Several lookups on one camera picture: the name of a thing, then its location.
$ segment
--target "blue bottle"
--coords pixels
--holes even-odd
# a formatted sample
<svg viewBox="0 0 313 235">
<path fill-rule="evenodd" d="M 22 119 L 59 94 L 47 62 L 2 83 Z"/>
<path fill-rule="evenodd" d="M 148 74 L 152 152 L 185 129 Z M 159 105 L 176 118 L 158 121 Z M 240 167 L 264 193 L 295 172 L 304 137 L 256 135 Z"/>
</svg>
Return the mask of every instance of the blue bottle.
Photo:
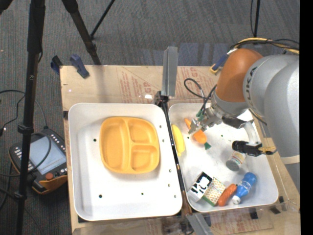
<svg viewBox="0 0 313 235">
<path fill-rule="evenodd" d="M 235 205 L 241 202 L 241 198 L 243 196 L 248 195 L 251 187 L 255 184 L 256 179 L 256 176 L 252 172 L 247 172 L 244 175 L 244 178 L 241 180 L 240 184 L 237 185 L 236 193 L 232 198 L 232 201 Z"/>
</svg>

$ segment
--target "toy carrot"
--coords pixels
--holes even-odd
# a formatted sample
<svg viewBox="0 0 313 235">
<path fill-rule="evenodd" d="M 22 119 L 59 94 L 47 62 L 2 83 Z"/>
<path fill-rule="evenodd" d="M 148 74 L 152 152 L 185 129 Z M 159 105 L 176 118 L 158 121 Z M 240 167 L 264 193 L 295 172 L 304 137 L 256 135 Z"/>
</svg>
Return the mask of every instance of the toy carrot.
<svg viewBox="0 0 313 235">
<path fill-rule="evenodd" d="M 227 187 L 218 200 L 219 206 L 224 206 L 230 196 L 236 191 L 236 189 L 237 186 L 235 184 L 231 184 L 229 187 Z"/>
<path fill-rule="evenodd" d="M 186 123 L 188 129 L 190 129 L 191 121 L 189 119 L 185 118 L 185 123 Z M 197 131 L 193 136 L 199 143 L 204 144 L 204 147 L 205 147 L 206 150 L 211 147 L 206 142 L 207 138 L 206 138 L 206 135 L 204 134 L 204 132 L 202 130 Z"/>
</svg>

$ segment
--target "yellow plate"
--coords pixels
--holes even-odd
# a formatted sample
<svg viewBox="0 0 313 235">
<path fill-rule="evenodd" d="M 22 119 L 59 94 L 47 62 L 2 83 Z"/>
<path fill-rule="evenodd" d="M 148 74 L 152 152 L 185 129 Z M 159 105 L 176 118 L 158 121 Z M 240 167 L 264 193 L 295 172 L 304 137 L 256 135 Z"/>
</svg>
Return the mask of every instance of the yellow plate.
<svg viewBox="0 0 313 235">
<path fill-rule="evenodd" d="M 154 170 L 160 160 L 157 130 L 137 117 L 109 117 L 100 129 L 102 163 L 111 171 L 128 174 Z"/>
</svg>

